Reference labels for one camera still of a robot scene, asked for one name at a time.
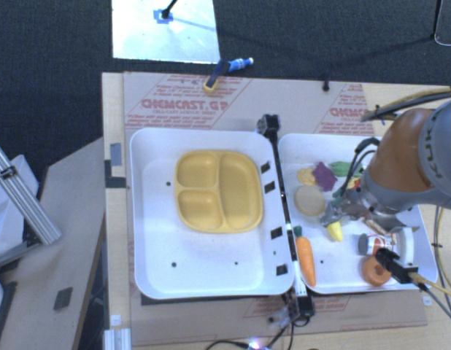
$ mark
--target toy carrot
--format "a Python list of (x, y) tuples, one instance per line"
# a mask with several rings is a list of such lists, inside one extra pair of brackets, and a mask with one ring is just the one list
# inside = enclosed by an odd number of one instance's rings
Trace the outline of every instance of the toy carrot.
[(300, 269), (307, 278), (310, 286), (316, 285), (315, 262), (313, 261), (313, 251), (310, 240), (301, 235), (301, 226), (297, 225), (293, 229), (296, 236), (296, 248), (298, 260), (300, 262)]

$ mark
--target yellow plate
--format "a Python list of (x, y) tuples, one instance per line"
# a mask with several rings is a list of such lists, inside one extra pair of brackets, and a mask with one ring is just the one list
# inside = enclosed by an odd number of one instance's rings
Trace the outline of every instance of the yellow plate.
[(194, 230), (238, 233), (263, 217), (261, 181), (246, 155), (228, 150), (198, 150), (175, 167), (175, 203), (180, 219)]

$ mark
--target white can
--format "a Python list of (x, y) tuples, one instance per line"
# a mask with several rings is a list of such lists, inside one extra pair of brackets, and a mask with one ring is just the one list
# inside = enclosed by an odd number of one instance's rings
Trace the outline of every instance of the white can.
[(358, 238), (358, 252), (361, 255), (375, 255), (378, 249), (393, 250), (394, 242), (390, 236), (367, 235), (362, 233)]

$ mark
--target orange donut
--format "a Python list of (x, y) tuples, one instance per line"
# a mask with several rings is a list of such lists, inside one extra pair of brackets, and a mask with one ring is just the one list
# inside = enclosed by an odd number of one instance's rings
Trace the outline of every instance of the orange donut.
[(379, 287), (391, 278), (391, 272), (384, 269), (375, 257), (370, 257), (363, 263), (362, 276), (367, 283)]

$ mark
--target wooden table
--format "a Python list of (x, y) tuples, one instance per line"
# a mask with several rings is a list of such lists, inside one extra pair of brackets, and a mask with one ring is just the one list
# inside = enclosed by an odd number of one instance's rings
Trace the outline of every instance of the wooden table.
[[(40, 201), (63, 236), (0, 275), (18, 284), (0, 350), (78, 349), (104, 238), (102, 139), (49, 167)], [(60, 291), (70, 300), (54, 309)]]

